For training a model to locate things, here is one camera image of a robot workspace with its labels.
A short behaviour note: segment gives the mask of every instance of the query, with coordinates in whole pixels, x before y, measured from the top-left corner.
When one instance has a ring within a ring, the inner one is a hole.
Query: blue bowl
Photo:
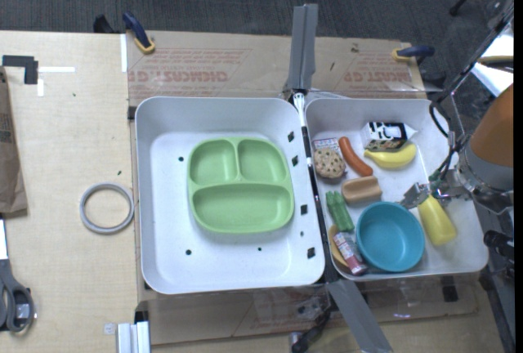
[[[373,203],[361,213],[356,241],[370,266],[389,272],[416,266],[425,249],[425,234],[418,219],[393,202]]]

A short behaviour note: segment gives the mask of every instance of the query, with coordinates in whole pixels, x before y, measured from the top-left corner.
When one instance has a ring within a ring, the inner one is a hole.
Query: toy banana
[[[409,164],[416,156],[417,148],[412,142],[403,145],[396,151],[365,150],[364,157],[372,159],[381,168],[402,168]]]

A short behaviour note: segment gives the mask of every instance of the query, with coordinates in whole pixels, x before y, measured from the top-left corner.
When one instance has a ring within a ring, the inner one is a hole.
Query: tape
[[[122,73],[127,72],[127,38],[120,34],[120,56],[122,57]]]
[[[116,226],[99,226],[92,222],[89,218],[87,218],[87,215],[85,213],[85,205],[89,197],[97,192],[98,190],[116,190],[119,192],[129,204],[129,212],[126,216],[126,218],[119,223]],[[117,233],[126,226],[129,225],[129,223],[132,220],[132,217],[134,215],[134,202],[132,200],[132,194],[131,192],[120,185],[119,183],[113,183],[112,181],[103,181],[101,183],[97,183],[95,185],[92,185],[89,187],[82,195],[82,199],[80,200],[80,218],[82,219],[83,224],[91,231],[96,232],[97,234],[114,234]]]
[[[75,67],[40,67],[38,72],[41,73],[76,73]]]
[[[39,78],[37,81],[36,90],[39,97],[43,96],[43,78]]]

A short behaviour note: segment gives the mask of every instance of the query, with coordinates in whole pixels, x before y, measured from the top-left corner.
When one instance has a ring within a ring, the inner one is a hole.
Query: green divided plate
[[[188,177],[190,208],[207,230],[267,232],[293,216],[287,161],[270,141],[237,136],[202,141],[190,153]]]

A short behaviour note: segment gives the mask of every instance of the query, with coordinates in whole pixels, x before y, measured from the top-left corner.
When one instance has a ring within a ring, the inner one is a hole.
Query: yellow bottle
[[[428,238],[433,245],[446,244],[456,238],[456,228],[447,212],[431,194],[418,205],[419,216]]]

